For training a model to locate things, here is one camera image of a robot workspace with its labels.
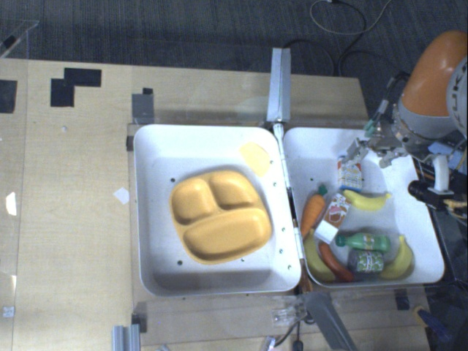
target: glass panel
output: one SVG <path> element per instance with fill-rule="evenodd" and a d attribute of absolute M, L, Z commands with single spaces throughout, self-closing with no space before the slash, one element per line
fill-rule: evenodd
<path fill-rule="evenodd" d="M 266 116 L 269 82 L 268 73 L 135 67 L 132 90 L 154 90 L 159 124 L 256 126 Z"/>
<path fill-rule="evenodd" d="M 0 20 L 0 349 L 12 346 L 23 199 L 31 21 Z"/>
<path fill-rule="evenodd" d="M 367 120 L 358 79 L 291 76 L 289 127 L 362 129 Z"/>

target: yellow banana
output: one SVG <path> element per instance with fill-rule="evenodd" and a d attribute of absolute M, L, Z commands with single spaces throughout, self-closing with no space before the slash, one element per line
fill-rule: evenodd
<path fill-rule="evenodd" d="M 391 197 L 388 193 L 379 197 L 367 197 L 351 190 L 344 190 L 343 195 L 353 206 L 364 211 L 378 211 L 385 205 L 387 199 Z"/>
<path fill-rule="evenodd" d="M 390 264 L 387 264 L 383 268 L 382 273 L 380 273 L 380 276 L 383 279 L 398 279 L 403 276 L 411 266 L 411 248 L 407 245 L 404 235 L 400 235 L 399 240 L 400 247 L 398 248 L 398 253 L 395 257 L 395 260 Z"/>
<path fill-rule="evenodd" d="M 328 266 L 325 265 L 317 252 L 313 230 L 311 230 L 304 241 L 304 251 L 306 253 L 307 266 L 312 276 L 324 282 L 332 282 L 335 280 L 335 275 Z"/>

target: wire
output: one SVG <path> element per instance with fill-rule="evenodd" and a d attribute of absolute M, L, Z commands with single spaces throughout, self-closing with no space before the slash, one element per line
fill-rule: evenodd
<path fill-rule="evenodd" d="M 294 44 L 297 44 L 297 43 L 309 43 L 317 48 L 320 48 L 324 53 L 325 55 L 327 56 L 330 64 L 331 64 L 331 74 L 334 75 L 335 74 L 335 62 L 333 61 L 333 58 L 331 57 L 331 54 L 330 52 L 328 52 L 320 43 L 318 42 L 315 42 L 314 40 L 310 40 L 310 39 L 293 39 L 293 40 L 290 40 L 289 42 L 287 42 L 285 45 L 283 45 L 283 49 L 285 48 L 291 48 Z"/>
<path fill-rule="evenodd" d="M 285 335 L 283 335 L 281 338 L 279 338 L 277 341 L 275 341 L 275 348 L 278 347 L 280 344 L 282 344 L 286 339 L 287 337 L 292 333 L 292 331 L 294 330 L 294 328 L 296 326 L 299 326 L 299 324 L 301 323 L 302 320 L 305 320 L 309 315 L 306 314 L 305 316 L 301 317 L 299 320 L 296 320 L 295 322 L 292 323 L 292 325 L 290 326 L 289 329 L 287 329 L 287 332 Z"/>
<path fill-rule="evenodd" d="M 458 162 L 458 165 L 455 167 L 455 170 L 459 170 L 466 159 L 467 159 L 467 147 L 465 147 L 465 151 L 463 153 L 463 156 L 461 157 L 460 161 Z"/>
<path fill-rule="evenodd" d="M 452 151 L 450 151 L 450 153 L 448 154 L 448 156 L 449 156 L 449 157 L 452 157 L 452 155 L 455 153 L 455 151 L 456 151 L 457 149 L 459 149 L 459 148 L 463 145 L 463 143 L 465 143 L 465 142 L 466 142 L 465 138 L 461 139 L 461 140 L 453 147 Z"/>
<path fill-rule="evenodd" d="M 373 57 L 377 57 L 378 59 L 380 60 L 383 60 L 385 61 L 388 65 L 391 65 L 393 68 L 397 69 L 397 70 L 400 70 L 399 67 L 397 67 L 393 62 L 391 62 L 388 58 L 382 56 L 382 55 L 379 55 L 378 53 L 375 53 L 375 52 L 371 52 L 370 50 L 351 50 L 350 52 L 346 53 L 343 58 L 341 59 L 341 63 L 339 64 L 339 68 L 338 68 L 338 72 L 339 74 L 341 75 L 343 72 L 342 72 L 342 67 L 343 67 L 343 63 L 344 63 L 344 60 L 346 60 L 348 57 L 350 57 L 352 54 L 356 54 L 356 53 L 364 53 L 366 55 L 370 55 L 370 56 L 373 56 Z"/>
<path fill-rule="evenodd" d="M 366 20 L 366 16 L 355 6 L 345 2 L 345 1 L 341 1 L 341 0 L 338 0 L 337 1 L 338 3 L 340 4 L 343 4 L 343 5 L 346 5 L 347 7 L 350 7 L 351 9 L 355 10 L 359 16 L 361 17 L 361 20 L 363 21 L 363 30 L 366 30 L 367 29 L 367 20 Z M 338 70 L 338 76 L 341 76 L 341 67 L 342 67 L 342 63 L 344 61 L 344 59 L 347 57 L 347 54 L 348 52 L 351 50 L 351 48 L 359 41 L 359 39 L 364 35 L 364 33 L 360 33 L 344 50 L 343 50 L 343 53 L 340 55 L 340 57 L 338 58 L 338 64 L 336 66 L 337 70 Z"/>
<path fill-rule="evenodd" d="M 315 3 L 313 3 L 311 6 L 310 6 L 310 9 L 309 9 L 309 15 L 310 15 L 310 18 L 312 19 L 312 21 L 314 21 L 314 23 L 319 26 L 323 31 L 326 31 L 330 34 L 335 34 L 335 35 L 360 35 L 360 34 L 364 34 L 368 31 L 371 31 L 375 25 L 377 25 L 377 23 L 380 21 L 380 18 L 382 18 L 383 16 L 383 13 L 384 11 L 387 9 L 388 5 L 393 1 L 393 0 L 388 0 L 385 5 L 383 6 L 380 14 L 377 16 L 377 19 L 374 21 L 373 24 L 371 24 L 367 29 L 364 29 L 364 30 L 361 30 L 361 31 L 355 31 L 355 32 L 341 32 L 341 31 L 334 31 L 334 30 L 330 30 L 330 29 L 327 29 L 326 27 L 322 26 L 320 23 L 317 22 L 317 20 L 315 20 L 314 18 L 314 13 L 313 13 L 313 9 L 315 7 L 315 5 L 319 4 L 319 3 L 334 3 L 336 0 L 317 0 Z"/>
<path fill-rule="evenodd" d="M 452 212 L 451 210 L 447 209 L 448 214 L 450 214 L 456 221 L 458 221 L 463 226 L 467 226 L 467 218 Z"/>
<path fill-rule="evenodd" d="M 453 210 L 455 208 L 466 208 L 467 202 L 460 202 L 453 199 L 445 199 L 444 204 L 450 209 Z"/>
<path fill-rule="evenodd" d="M 387 110 L 389 104 L 388 98 L 390 97 L 390 92 L 392 92 L 392 90 L 395 88 L 396 84 L 400 80 L 408 81 L 409 77 L 410 75 L 408 73 L 399 72 L 397 75 L 395 75 L 388 81 L 385 93 L 383 95 L 379 107 L 377 108 L 371 119 L 369 119 L 367 124 L 364 126 L 364 130 L 366 131 L 366 137 L 371 137 L 374 134 L 377 124 L 379 123 L 382 116 L 385 114 L 385 111 Z"/>

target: small bottle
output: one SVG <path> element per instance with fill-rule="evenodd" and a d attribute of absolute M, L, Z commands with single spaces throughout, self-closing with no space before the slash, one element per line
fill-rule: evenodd
<path fill-rule="evenodd" d="M 348 268 L 353 273 L 380 273 L 383 270 L 382 252 L 353 249 L 348 257 Z"/>
<path fill-rule="evenodd" d="M 364 249 L 366 251 L 381 251 L 382 253 L 386 253 L 390 250 L 390 239 L 386 235 L 368 233 L 356 233 L 350 237 L 338 235 L 336 236 L 335 243 L 338 247 L 346 245 L 353 249 Z"/>

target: black cable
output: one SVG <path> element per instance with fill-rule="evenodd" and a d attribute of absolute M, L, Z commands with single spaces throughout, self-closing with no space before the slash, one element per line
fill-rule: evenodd
<path fill-rule="evenodd" d="M 364 53 L 366 55 L 377 57 L 378 59 L 385 61 L 388 65 L 392 66 L 393 68 L 397 69 L 398 71 L 403 72 L 403 70 L 401 70 L 399 67 L 397 67 L 392 61 L 390 61 L 388 58 L 386 58 L 386 57 L 384 57 L 382 55 L 379 55 L 378 53 L 371 52 L 370 50 L 351 50 L 350 52 L 346 53 L 343 56 L 343 58 L 341 59 L 341 63 L 340 63 L 339 68 L 338 68 L 339 76 L 343 75 L 342 67 L 343 67 L 344 61 L 348 57 L 350 57 L 352 54 L 355 54 L 355 53 Z"/>
<path fill-rule="evenodd" d="M 383 94 L 383 99 L 388 101 L 388 98 L 390 97 L 390 93 L 394 90 L 396 85 L 401 81 L 407 82 L 409 78 L 410 78 L 410 74 L 400 70 L 397 75 L 393 76 L 388 81 L 387 87 L 385 88 L 385 93 Z M 379 111 L 377 110 L 376 113 L 374 114 L 374 116 L 377 117 L 378 113 L 379 113 Z"/>
<path fill-rule="evenodd" d="M 298 335 L 296 337 L 296 340 L 292 343 L 292 351 L 303 351 L 304 350 L 304 343 L 302 343 L 302 341 L 301 341 L 300 332 L 301 332 L 301 321 L 299 321 L 299 323 L 298 323 Z"/>
<path fill-rule="evenodd" d="M 287 337 L 292 333 L 292 331 L 294 330 L 294 328 L 296 326 L 298 326 L 299 323 L 301 323 L 301 320 L 297 320 L 296 322 L 294 322 L 290 328 L 287 330 L 286 334 L 283 335 L 283 337 L 281 337 L 280 339 L 278 339 L 278 341 L 275 342 L 275 348 L 278 347 L 280 344 L 283 344 L 284 341 L 286 341 Z"/>
<path fill-rule="evenodd" d="M 317 48 L 320 48 L 324 53 L 325 55 L 327 56 L 328 60 L 330 61 L 330 64 L 331 64 L 331 75 L 334 75 L 335 74 L 335 62 L 333 61 L 333 58 L 331 57 L 331 54 L 330 52 L 328 52 L 325 47 L 323 47 L 320 43 L 318 42 L 315 42 L 314 40 L 310 40 L 310 39 L 293 39 L 293 40 L 290 40 L 289 42 L 287 42 L 285 45 L 282 46 L 283 49 L 285 48 L 291 48 L 291 46 L 293 46 L 294 44 L 297 44 L 297 43 L 308 43 L 308 44 L 311 44 Z"/>
<path fill-rule="evenodd" d="M 363 29 L 362 31 L 365 31 L 367 29 L 367 20 L 366 16 L 355 6 L 341 0 L 337 0 L 336 2 L 340 4 L 344 4 L 347 7 L 350 7 L 351 9 L 355 10 L 361 17 L 363 21 Z M 361 32 L 341 53 L 340 57 L 338 58 L 338 64 L 336 65 L 336 68 L 338 70 L 338 76 L 341 76 L 341 63 L 343 62 L 344 58 L 347 57 L 347 53 L 350 51 L 350 49 L 361 39 L 361 37 L 364 35 L 364 32 Z"/>

